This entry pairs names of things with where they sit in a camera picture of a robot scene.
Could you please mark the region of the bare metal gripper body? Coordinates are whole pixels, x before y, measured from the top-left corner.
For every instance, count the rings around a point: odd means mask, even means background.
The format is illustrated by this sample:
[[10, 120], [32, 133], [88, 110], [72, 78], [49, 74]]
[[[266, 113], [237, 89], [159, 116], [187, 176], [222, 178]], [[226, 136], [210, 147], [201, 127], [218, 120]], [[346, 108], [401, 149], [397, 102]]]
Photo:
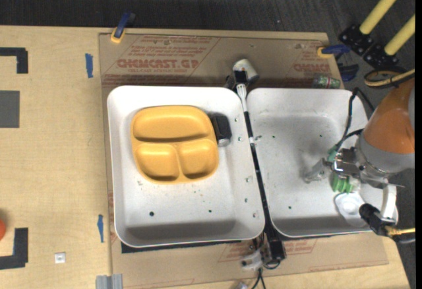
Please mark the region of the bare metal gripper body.
[[358, 150], [354, 146], [332, 150], [329, 153], [329, 163], [332, 175], [340, 179], [360, 180], [365, 170], [364, 165], [359, 162]]

